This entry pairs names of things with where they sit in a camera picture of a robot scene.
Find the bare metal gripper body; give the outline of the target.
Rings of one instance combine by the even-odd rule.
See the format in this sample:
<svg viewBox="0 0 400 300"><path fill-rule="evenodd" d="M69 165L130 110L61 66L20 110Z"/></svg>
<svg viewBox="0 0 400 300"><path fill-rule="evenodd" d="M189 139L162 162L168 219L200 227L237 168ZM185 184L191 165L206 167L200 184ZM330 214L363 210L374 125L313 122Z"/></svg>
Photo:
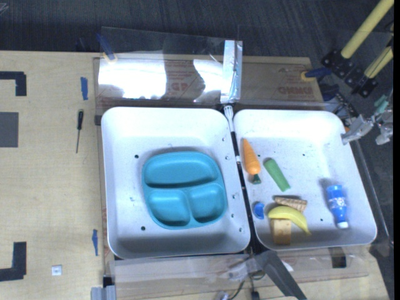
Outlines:
<svg viewBox="0 0 400 300"><path fill-rule="evenodd" d="M372 120L379 128L391 128L393 127L393 111L375 112L372 116Z"/></svg>

